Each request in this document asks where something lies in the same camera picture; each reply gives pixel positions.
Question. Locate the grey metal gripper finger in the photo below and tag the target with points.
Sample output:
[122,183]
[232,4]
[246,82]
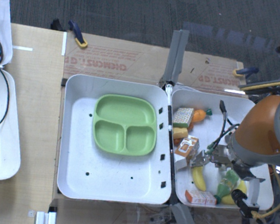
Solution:
[197,161]
[206,155]

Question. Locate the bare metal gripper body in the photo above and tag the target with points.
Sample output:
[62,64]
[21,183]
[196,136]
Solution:
[221,156]

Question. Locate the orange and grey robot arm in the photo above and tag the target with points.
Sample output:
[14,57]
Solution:
[262,126]

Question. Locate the yellow banana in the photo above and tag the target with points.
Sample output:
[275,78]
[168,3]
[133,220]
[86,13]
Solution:
[228,199]
[200,179]

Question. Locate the orange and white carton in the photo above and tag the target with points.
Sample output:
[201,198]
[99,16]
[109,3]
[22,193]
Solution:
[186,146]

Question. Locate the small orange toy piece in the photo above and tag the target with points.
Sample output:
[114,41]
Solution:
[176,141]

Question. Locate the green clear plastic bottle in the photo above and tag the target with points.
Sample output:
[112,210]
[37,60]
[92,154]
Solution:
[225,185]

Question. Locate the yellow block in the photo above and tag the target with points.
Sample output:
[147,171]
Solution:
[180,133]

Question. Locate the orange and white packet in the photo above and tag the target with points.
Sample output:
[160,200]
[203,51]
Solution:
[199,197]

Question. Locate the orange carrot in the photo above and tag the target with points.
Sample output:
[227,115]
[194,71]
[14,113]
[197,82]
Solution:
[198,115]

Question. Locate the white and yellow patterned carton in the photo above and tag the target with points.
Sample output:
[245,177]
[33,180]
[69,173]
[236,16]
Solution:
[182,116]

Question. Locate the thin black and white rod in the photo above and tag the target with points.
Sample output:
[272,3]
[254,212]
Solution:
[170,115]

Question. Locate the green divided plate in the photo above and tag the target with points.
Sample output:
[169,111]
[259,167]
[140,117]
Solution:
[125,125]

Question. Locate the brown cardboard board, red print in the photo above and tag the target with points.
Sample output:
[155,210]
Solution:
[136,62]

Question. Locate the black cylinder on white bracket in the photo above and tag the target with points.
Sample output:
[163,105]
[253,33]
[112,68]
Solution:
[252,192]

